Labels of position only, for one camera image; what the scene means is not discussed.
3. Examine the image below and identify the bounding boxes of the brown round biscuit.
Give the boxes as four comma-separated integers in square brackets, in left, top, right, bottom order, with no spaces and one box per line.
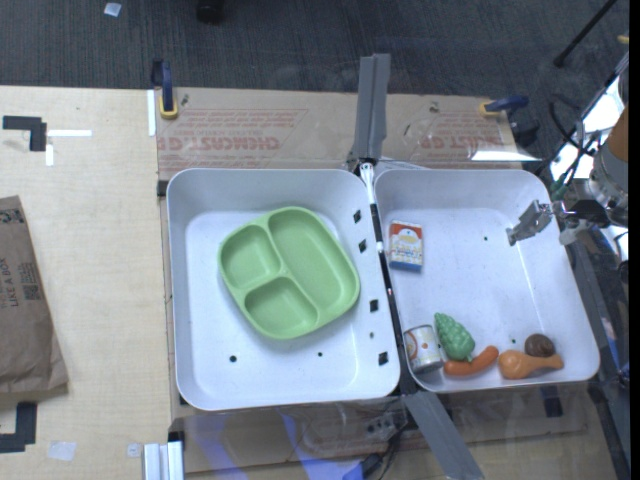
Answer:
[523,333,557,359]

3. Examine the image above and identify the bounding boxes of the orange chicken drumstick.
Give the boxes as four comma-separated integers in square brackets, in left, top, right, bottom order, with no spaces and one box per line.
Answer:
[497,349,565,381]

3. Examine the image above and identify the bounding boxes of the brown cardboard board red print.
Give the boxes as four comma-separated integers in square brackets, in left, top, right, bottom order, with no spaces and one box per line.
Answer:
[155,86,601,474]

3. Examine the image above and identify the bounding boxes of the white plastic tray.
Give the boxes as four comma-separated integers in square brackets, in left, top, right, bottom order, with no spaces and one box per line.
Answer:
[373,168,601,394]
[166,167,402,412]

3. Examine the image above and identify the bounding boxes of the small white can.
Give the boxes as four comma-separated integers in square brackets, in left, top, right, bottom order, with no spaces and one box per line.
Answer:
[402,324,445,374]

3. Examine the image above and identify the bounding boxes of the orange sausage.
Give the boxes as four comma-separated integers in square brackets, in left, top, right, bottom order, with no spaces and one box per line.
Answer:
[443,345,500,378]

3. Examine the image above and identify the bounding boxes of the white and orange carton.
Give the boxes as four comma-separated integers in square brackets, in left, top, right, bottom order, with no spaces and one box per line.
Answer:
[388,219,425,273]

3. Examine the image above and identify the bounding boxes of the green divided plate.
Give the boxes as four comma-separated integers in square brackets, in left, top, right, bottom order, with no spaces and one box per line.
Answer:
[217,206,362,341]

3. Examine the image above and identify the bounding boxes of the brown paper bag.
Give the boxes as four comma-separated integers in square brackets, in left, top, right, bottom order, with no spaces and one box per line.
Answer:
[0,195,70,394]

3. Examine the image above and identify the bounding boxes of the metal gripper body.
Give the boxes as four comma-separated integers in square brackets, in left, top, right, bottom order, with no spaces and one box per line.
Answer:
[549,167,630,219]

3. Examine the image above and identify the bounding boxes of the green grapes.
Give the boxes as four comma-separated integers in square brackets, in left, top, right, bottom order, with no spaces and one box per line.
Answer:
[433,312,477,363]

